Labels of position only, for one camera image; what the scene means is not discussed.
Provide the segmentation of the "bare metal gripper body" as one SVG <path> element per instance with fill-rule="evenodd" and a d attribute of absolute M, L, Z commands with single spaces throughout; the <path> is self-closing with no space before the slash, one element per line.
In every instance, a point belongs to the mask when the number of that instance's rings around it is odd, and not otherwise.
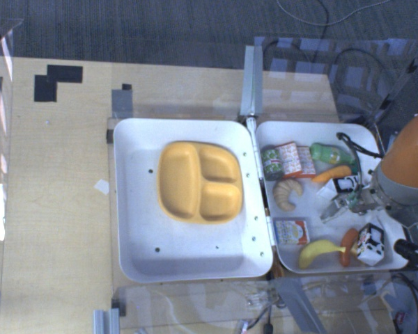
<path fill-rule="evenodd" d="M 360 187 L 348 196 L 348 209 L 357 214 L 381 210 L 387 206 L 387 196 L 376 186 Z"/>

